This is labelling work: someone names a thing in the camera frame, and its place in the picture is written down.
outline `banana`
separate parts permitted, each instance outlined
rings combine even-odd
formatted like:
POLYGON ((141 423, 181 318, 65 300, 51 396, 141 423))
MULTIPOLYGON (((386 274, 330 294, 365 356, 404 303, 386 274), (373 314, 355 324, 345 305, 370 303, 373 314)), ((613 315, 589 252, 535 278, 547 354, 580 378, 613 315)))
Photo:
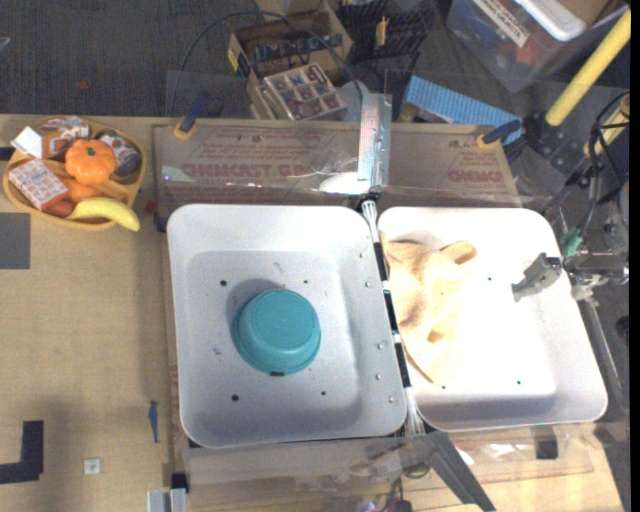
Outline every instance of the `banana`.
POLYGON ((126 204, 110 197, 91 197, 80 201, 66 217, 69 220, 102 217, 112 220, 121 226, 138 231, 140 219, 126 204))

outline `gray square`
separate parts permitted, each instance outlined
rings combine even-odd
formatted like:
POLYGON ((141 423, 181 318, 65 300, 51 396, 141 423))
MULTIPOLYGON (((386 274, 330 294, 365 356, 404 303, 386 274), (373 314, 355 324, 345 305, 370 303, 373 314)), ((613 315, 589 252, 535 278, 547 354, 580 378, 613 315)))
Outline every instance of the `gray square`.
POLYGON ((31 267, 31 215, 0 213, 0 269, 31 267))

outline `teal round container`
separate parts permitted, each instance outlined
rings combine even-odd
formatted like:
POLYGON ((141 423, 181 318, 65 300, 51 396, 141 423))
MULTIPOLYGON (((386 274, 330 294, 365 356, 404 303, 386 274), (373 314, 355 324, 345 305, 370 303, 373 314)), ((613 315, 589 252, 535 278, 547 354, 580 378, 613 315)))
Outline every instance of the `teal round container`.
POLYGON ((268 290, 250 299, 233 325, 242 358, 269 375, 290 375, 311 364, 320 349, 320 321, 302 295, 268 290))

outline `beige cloth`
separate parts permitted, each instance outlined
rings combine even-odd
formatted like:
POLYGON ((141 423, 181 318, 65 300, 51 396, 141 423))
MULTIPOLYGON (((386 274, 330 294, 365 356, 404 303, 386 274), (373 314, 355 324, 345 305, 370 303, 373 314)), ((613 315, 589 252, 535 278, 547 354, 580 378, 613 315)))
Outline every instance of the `beige cloth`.
POLYGON ((469 242, 441 250, 415 242, 382 241, 400 333, 413 364, 446 385, 463 362, 455 343, 462 290, 471 278, 464 265, 476 256, 469 242))

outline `table surface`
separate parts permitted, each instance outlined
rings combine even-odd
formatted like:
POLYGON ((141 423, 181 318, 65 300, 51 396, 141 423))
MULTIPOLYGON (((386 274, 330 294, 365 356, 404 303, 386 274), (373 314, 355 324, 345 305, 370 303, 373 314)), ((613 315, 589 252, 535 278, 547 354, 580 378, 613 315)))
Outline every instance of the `table surface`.
MULTIPOLYGON (((37 119, 0 115, 0 147, 37 119)), ((162 118, 92 119, 133 135, 150 156, 153 127, 167 124, 162 118)), ((0 270, 0 464, 20 459, 22 422, 43 420, 45 468, 37 482, 1 485, 0 510, 142 511, 147 491, 168 488, 175 460, 166 238, 143 211, 156 194, 152 158, 148 165, 134 205, 138 233, 118 226, 72 230, 32 217, 30 268, 0 270), (152 400, 158 404, 157 443, 148 419, 152 400), (83 460, 94 457, 101 459, 101 473, 84 475, 83 460)), ((0 194, 0 212, 17 211, 0 194)), ((498 510, 623 510, 602 447, 584 447, 592 471, 483 487, 498 510)), ((478 510, 456 505, 448 489, 407 489, 414 510, 478 510)), ((276 509, 282 506, 250 508, 276 509)))

